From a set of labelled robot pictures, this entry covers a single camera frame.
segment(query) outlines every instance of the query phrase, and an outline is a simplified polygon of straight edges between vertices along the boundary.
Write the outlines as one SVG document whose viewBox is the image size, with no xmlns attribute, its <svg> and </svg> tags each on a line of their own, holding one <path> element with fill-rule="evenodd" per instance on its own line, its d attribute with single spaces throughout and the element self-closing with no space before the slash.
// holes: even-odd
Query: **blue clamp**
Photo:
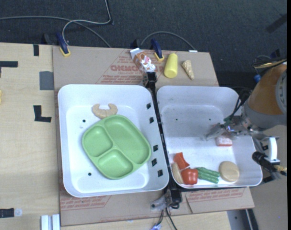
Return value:
<svg viewBox="0 0 291 230">
<path fill-rule="evenodd" d="M 155 50 L 154 55 L 156 56 L 157 60 L 158 61 L 163 61 L 164 60 L 164 56 L 163 56 L 163 53 L 161 51 L 160 45 L 154 38 L 151 40 L 151 46 Z"/>
<path fill-rule="evenodd" d="M 68 48 L 68 45 L 64 41 L 63 36 L 60 33 L 56 33 L 57 40 L 60 45 L 60 51 L 63 54 L 64 57 L 70 56 L 70 50 Z"/>
</svg>

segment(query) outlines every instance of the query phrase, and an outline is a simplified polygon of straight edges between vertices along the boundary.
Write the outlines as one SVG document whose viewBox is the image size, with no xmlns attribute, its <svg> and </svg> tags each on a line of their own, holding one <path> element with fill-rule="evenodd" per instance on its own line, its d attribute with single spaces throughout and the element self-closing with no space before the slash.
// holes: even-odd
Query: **toy tomato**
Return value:
<svg viewBox="0 0 291 230">
<path fill-rule="evenodd" d="M 183 170 L 184 168 L 187 168 L 190 164 L 186 162 L 184 159 L 183 153 L 179 152 L 174 155 L 173 161 L 177 163 L 180 170 Z"/>
<path fill-rule="evenodd" d="M 198 170 L 197 169 L 184 169 L 181 171 L 184 184 L 194 185 L 198 183 Z"/>
</svg>

